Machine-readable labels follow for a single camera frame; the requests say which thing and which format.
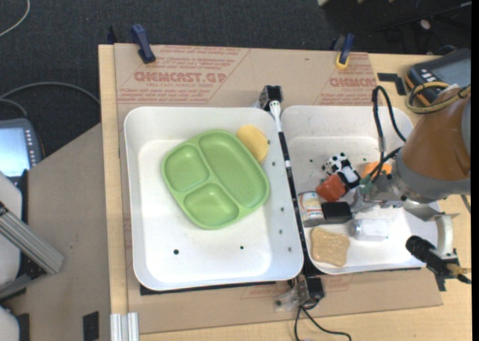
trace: white tray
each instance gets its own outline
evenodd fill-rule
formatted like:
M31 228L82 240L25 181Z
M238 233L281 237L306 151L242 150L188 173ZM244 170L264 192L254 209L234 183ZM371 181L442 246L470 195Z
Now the white tray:
M407 136L412 124L402 111L394 109L399 130ZM386 153L403 145L391 124L386 107L379 108L379 118L386 140ZM321 166L329 157L345 153L351 165L362 174L367 163L379 160L377 130L371 107L292 106L281 116L293 170L296 193L314 191L327 177ZM350 236L350 224L328 224L321 227L350 237L347 262L337 267L324 262L312 263L327 274L379 271L424 266L406 249L406 240L418 235L434 245L438 242L435 221L422 221L404 209L373 209L355 218L382 218L388 222L389 237L382 242L359 241ZM308 252L311 231L304 228Z
M262 163L271 192L265 204L220 230L194 225L161 174L163 156L209 129L236 134L256 126L269 140ZM289 280L303 265L281 145L272 117L258 108L140 107L124 122L135 275L156 291Z

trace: white cable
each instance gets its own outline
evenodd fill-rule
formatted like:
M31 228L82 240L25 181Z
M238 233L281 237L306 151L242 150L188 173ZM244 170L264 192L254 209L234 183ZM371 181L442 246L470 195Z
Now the white cable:
M6 33L12 31L15 27L18 27L19 24L22 23L25 20L28 13L30 12L30 0L26 0L26 1L27 1L27 10L23 14L22 18L20 18L19 21L17 23L15 23L13 26L7 28L7 30L0 32L0 37L3 37L4 35L6 35Z

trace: bread slice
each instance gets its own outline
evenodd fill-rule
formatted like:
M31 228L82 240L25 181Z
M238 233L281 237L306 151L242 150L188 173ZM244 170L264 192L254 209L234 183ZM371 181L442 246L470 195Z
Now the bread slice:
M341 233L329 232L321 227L311 231L311 257L318 262L344 266L350 240Z

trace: black connector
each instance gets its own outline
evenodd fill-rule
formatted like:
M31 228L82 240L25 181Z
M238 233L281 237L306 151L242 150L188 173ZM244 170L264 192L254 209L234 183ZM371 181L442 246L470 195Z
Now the black connector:
M322 203L321 209L326 224L343 224L353 219L350 205L345 201Z
M424 262L436 276L456 278L463 283L472 283L463 275L465 269L460 267L455 254L443 256L439 254L434 245L419 236L409 237L406 241L406 249L411 255Z
M283 101L283 91L281 86L264 86L259 99L260 108L264 111L269 111L269 102L273 100L277 100L280 103Z
M308 294L311 300L319 302L325 296L323 282L317 276L306 277L306 285L308 286Z

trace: small can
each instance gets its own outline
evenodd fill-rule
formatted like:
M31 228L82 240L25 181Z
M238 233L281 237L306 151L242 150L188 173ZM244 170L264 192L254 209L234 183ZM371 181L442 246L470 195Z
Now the small can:
M382 219L361 218L351 223L350 233L357 240L381 242L388 238L388 223Z
M315 227L325 223L320 199L316 192L308 191L299 194L298 206L304 227Z

